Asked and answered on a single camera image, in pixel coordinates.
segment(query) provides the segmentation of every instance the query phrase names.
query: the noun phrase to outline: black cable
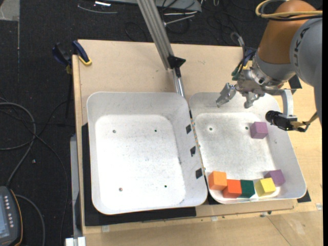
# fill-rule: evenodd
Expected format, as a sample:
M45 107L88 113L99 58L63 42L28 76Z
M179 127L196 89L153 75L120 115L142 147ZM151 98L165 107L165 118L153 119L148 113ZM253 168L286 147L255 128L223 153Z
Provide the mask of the black cable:
M202 7L202 9L205 9L206 11L209 11L209 12L217 12L217 9L215 9L215 10L212 10L212 9L209 9L209 8L207 8L205 5L202 5L201 6Z
M41 134L42 134L42 133L44 132L44 130L46 129L47 125L49 125L49 121L51 120L52 115L55 113L55 111L56 111L61 105L65 104L66 102L67 102L67 101L63 101L63 102L61 102L59 105L57 105L57 106L53 109L53 111L51 112L51 114L50 114L48 120L47 120L45 123L40 123L41 125L43 124L43 125L45 125L45 126L44 126L44 127L42 128L42 130L37 134L38 136L41 136ZM24 123L25 127L27 128L27 125L26 125L27 122L26 122L24 119L22 119L22 118L17 118L17 119L21 120L21 121ZM62 125L62 124L60 124L60 123L57 123L56 125L57 125L57 126L61 126L61 127L62 127L62 126L66 126L66 125ZM0 148L0 151L19 149L19 148L22 148L22 147L28 145L29 143L31 143L31 141L32 141L32 140L27 141L27 142L25 142L25 143L23 143L23 144L20 144L20 145L18 145L18 146L15 146L15 147L10 147L10 148Z
M7 113L6 111L3 111L3 110L0 110L1 113L5 114L5 115L8 115L16 120L19 120L19 121L24 121L23 119L17 117L17 116L14 116L12 114L9 114ZM29 124L33 124L32 121L25 121L25 123L29 123ZM35 125L39 125L39 126L44 126L44 125L50 125L50 126L58 126L58 127L75 127L75 125L70 125L70 124L64 124L62 122L57 122L57 123L42 123L42 122L34 122Z
M65 220L65 215L66 215L66 210L67 210L67 202L68 202L68 197L69 197L69 189L68 189L68 175L65 169L65 166L62 162L62 159L59 157L59 155L57 154L57 152L55 152L55 150L49 145L47 144L42 138L40 138L37 134L35 134L35 132L31 131L30 132L34 135L35 138L37 138L38 140L40 140L58 159L58 161L60 162L60 165L63 169L63 172L65 174L65 179L66 179L66 200L65 200L65 208L64 208L64 212L63 212L63 219L61 221L61 225L60 225L60 243L62 243L62 233L63 233L63 226L64 226L64 220Z
M252 51L250 52L249 54L243 54L242 56L242 60L240 61L240 63L238 64L238 67L239 67L239 70L237 71L237 73L240 73L242 71L242 68L245 66L245 60L248 58L248 57L253 57L254 54L256 53L256 50L255 51Z
M238 70L238 73L240 73L242 68L244 67L244 62L245 62L245 58L246 58L246 56L245 56L245 54L246 54L245 43L244 43L244 40L242 39L242 37L236 32L232 32L230 34L230 38L236 45L239 45L239 46L242 47L242 60L241 60L241 65L240 65L239 70Z
M219 27L215 27L213 24L210 23L210 19L214 19L215 22L218 23L220 26L219 26ZM209 17L207 17L206 22L207 22L207 24L208 24L210 27L212 27L212 28L214 28L214 29L216 29L216 30L220 30L220 31L221 31L222 40L223 40L227 45L230 45L230 44L231 44L231 43L229 43L228 41L226 41L226 39L225 39L224 36L223 36L223 34L227 34L227 35L230 36L230 34L231 34L232 32L234 32L234 29L233 29L231 26L228 26L228 25L226 25L226 24L224 24L224 23L220 23L220 22L219 22L216 18L214 18L213 16L209 16Z
M41 211L39 210L39 208L35 205L34 202L32 202L30 199L24 197L24 196L21 196L21 195L18 195L18 194L15 194L15 196L17 198L20 198L20 199L23 199L25 201L27 201L29 204L31 204L34 209L37 211L39 217L40 217L40 220L41 220L41 225L42 225L42 246L45 246L46 245L46 225L45 225L45 221L43 219L43 216L42 216L42 213Z
M162 21L164 21L164 22L165 22L165 19L164 19L164 11L167 10L167 9L169 9L169 8L170 8L174 3L176 3L178 0L173 0L171 3L169 3L167 6L165 6L165 2L166 2L166 1L167 1L167 0L164 0L164 1L163 1L162 9L161 9L161 11L160 11ZM195 3L195 0L193 0L193 2L192 2L190 5L188 5L186 8L183 8L183 9L182 9L182 12L185 12L188 8L190 8L191 6L193 6L194 3ZM169 32L171 32L171 33L175 33L175 34L185 34L185 33L187 33L187 32L189 31L189 29L190 29L190 19L187 18L187 19L184 20L184 22L186 22L187 25L186 25L185 28L182 29L181 31L173 30L173 29L170 28L169 26L166 26L166 29L167 29Z
M148 38L147 38L146 32L141 28L140 25L138 25L138 24L135 23L135 22L126 22L126 23L125 23L125 29L124 29L124 31L125 31L125 34L127 34L128 38L129 38L131 41L133 41L133 42L137 42L137 41L134 40L134 39L131 37L131 35L128 33L128 27L129 27L130 25L136 25L136 26L142 31L143 36L145 37L146 42L148 42Z
M209 29L207 29L207 28L199 28L199 29L196 29L195 31L207 31L208 33L210 33L214 37L214 39L216 40L216 42L217 42L218 45L221 44L220 43L220 40Z
M226 9L226 6L224 5L224 1L223 0L221 0L221 4L222 4L222 7L224 8L224 12L225 11L227 11L227 9ZM228 17L228 20L230 21L230 23L233 25L233 27L235 28L235 30L234 31L236 31L238 34L240 34L240 32L239 32L239 30L238 30L238 28L236 27L236 25L235 25L235 23L231 20L231 18L230 18L230 14L228 14L228 13L226 13L226 15L227 15L227 17Z
M253 19L256 18L256 14L255 14L255 11L254 11L254 10L249 9L249 8L247 8L247 7L239 6L239 5L237 5L236 3L234 3L234 0L230 0L230 2L231 2L231 4L233 4L235 7L239 8L239 9L243 9L243 10L246 10L246 11L251 12L251 13L253 14Z
M29 117L31 118L31 120L34 122L34 117L32 116L32 114L24 107L22 107L21 105L15 104L15 103L10 103L10 102L3 102L0 103L0 108L1 107L5 107L5 106L10 106L10 107L16 107L19 109L22 109L24 112L26 112ZM7 182L6 182L6 186L8 187L10 185L10 182L13 178L13 176L16 174L17 170L20 168L20 166L22 165L22 163L24 162L24 160L26 159L27 155L29 154L29 152L31 151L31 148L34 144L34 140L35 140L35 136L36 136L36 126L35 124L33 124L33 138L30 142L30 145L27 149L27 151L25 152L25 154L23 155L23 157L20 159L19 163L17 164L16 168L13 170L13 172L11 173L10 177L8 178Z
M1 99L4 99L6 101L6 97L1 89L0 89L0 94L2 94L2 96L4 96L4 98L1 97Z
M251 20L241 19L241 18L235 17L234 15L229 14L229 13L224 12L224 11L222 11L221 13L222 13L222 14L226 14L226 15L228 15L229 17L232 17L232 18L234 18L234 19L236 19L236 20L238 20L238 21L240 21L240 22L246 22L246 23L247 23L247 22L253 22L253 21L254 21L254 19L251 19Z

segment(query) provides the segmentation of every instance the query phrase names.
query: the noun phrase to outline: green cube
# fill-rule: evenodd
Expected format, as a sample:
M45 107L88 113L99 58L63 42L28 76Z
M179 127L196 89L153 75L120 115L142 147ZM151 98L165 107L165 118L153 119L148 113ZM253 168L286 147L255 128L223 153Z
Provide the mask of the green cube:
M239 198L250 198L255 194L254 183L252 180L240 180L241 195Z

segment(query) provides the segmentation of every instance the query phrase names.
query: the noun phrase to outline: wooden platform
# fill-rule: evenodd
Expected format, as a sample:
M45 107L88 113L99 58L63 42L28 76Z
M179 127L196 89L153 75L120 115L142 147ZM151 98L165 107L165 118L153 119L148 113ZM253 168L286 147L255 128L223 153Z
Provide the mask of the wooden platform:
M79 40L93 63L84 66L73 56L74 103L79 166L83 190L81 126L87 122L86 101L98 91L174 92L153 43ZM181 67L186 99L197 92L220 92L242 57L240 47L173 44ZM294 113L308 120L315 112L313 88L302 83L294 94ZM282 101L276 97L280 108ZM90 245L323 245L322 128L314 121L306 133L290 132L311 197L310 202L277 200L229 205L203 204L197 217L166 221L82 226ZM84 196L81 193L81 218Z

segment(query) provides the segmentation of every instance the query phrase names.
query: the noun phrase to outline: aluminum rod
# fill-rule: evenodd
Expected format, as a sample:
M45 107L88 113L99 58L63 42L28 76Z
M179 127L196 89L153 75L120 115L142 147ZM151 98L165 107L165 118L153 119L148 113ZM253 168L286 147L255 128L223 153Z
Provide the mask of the aluminum rod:
M159 56L164 64L165 69L171 69L168 57L174 56L168 35L165 30L154 0L137 0L143 18L147 24L149 32L153 38ZM175 90L181 96L185 96L181 77L177 77L175 69L172 70L173 83Z
M164 22L164 25L167 26L169 24L172 24L172 23L176 23L176 22L179 22L179 21L182 21L182 20L186 20L188 18L192 18L194 17L195 15L190 15L190 16L186 16L186 17L183 17L183 18L180 18L180 19L177 19L177 20L173 20L173 21L169 21L169 22Z

